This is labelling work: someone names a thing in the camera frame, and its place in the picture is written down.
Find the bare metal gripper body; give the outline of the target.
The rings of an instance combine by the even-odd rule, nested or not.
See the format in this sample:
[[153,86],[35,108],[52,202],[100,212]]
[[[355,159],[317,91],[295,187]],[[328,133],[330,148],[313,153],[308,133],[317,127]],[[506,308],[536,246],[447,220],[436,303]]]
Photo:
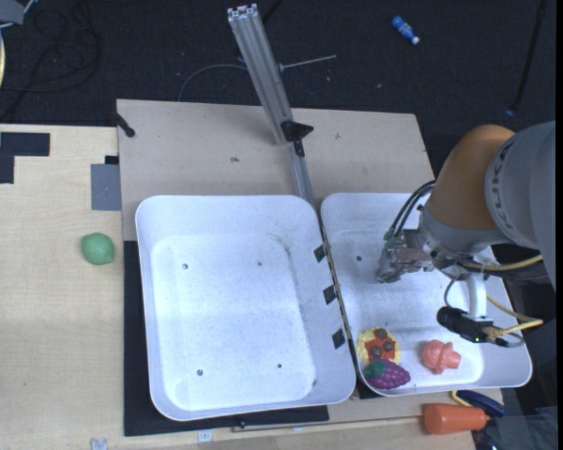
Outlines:
[[431,233],[422,229],[388,231],[376,276],[381,283],[392,283],[404,274],[441,270],[451,265],[449,249]]

